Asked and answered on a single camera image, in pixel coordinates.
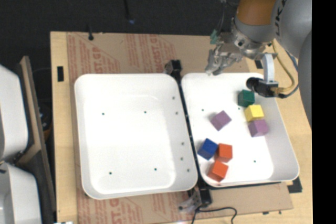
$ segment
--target purple block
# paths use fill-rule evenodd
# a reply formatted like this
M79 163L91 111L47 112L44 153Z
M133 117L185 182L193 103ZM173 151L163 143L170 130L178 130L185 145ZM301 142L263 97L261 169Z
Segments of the purple block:
M269 131L269 127L265 120L251 121L248 124L248 128L252 137L265 135Z
M226 124L231 121L231 118L225 113L225 111L220 111L217 115L215 115L210 122L212 125L219 131Z

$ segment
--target yellow cable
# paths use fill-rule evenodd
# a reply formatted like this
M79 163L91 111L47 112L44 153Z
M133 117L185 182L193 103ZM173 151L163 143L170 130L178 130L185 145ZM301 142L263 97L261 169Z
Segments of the yellow cable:
M280 65L282 66L282 68L284 69L284 71L286 72L286 74L289 76L290 80L291 80L291 85L286 87L286 88L283 88L283 87L278 87L278 88L272 88L272 91L274 91L275 93L279 94L279 93L283 93L283 92L287 92L289 90L292 90L294 87L295 87L295 79L294 77L291 75L291 73L288 71L288 69L285 67L284 63L282 62L282 60L280 59L279 57L279 53L277 52L277 49L276 49L276 46L275 46L275 43L272 42L272 46L273 46L273 50L274 52L277 54L277 59L280 63Z

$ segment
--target cardboard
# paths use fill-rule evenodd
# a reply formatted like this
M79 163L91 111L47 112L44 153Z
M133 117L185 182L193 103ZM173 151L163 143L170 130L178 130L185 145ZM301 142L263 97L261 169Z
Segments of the cardboard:
M51 36L54 42L51 48L54 111L62 110L61 118L57 119L54 113L57 221L151 224L191 220L193 214L178 210L178 205L188 198L185 191L110 200L94 200L84 194L78 151L73 151L78 146L73 84L85 73L162 72L171 59L181 60L182 75L204 72L208 51L213 48L209 44L209 37L145 34L93 36L94 40L89 40L87 33L52 33ZM225 71L247 72L248 66L243 60ZM238 214L293 208L285 183L218 189L212 191L212 196L213 204L209 209L232 206ZM201 213L197 219L232 214L229 210Z

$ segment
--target blue block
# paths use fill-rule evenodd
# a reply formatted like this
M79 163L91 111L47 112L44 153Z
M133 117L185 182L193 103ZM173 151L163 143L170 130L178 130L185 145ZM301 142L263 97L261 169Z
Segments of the blue block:
M202 146L198 149L197 153L199 156L202 156L203 158L209 160L215 155L217 148L218 145L207 138L203 142Z

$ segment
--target wooden table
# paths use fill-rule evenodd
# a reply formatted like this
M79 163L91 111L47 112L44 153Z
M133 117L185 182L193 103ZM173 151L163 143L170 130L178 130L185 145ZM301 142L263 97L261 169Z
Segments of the wooden table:
M68 69L67 33L52 32L51 35L51 69L52 69L52 98L54 111L55 134L55 168L56 168L56 204L57 221L72 221L77 219L76 179L71 122L71 106L69 105L69 83L55 83L60 78L60 67ZM291 61L286 53L279 48L279 55L291 72L294 72ZM247 60L249 71L263 73L257 69L253 61ZM276 80L280 85L290 83L287 75L276 62ZM304 113L300 93L297 91L287 99L277 100L286 126L288 135L300 165L300 180L302 193L291 194L294 209L269 214L238 215L235 224L249 223L312 223L312 134ZM196 223L229 223L230 217L197 220Z

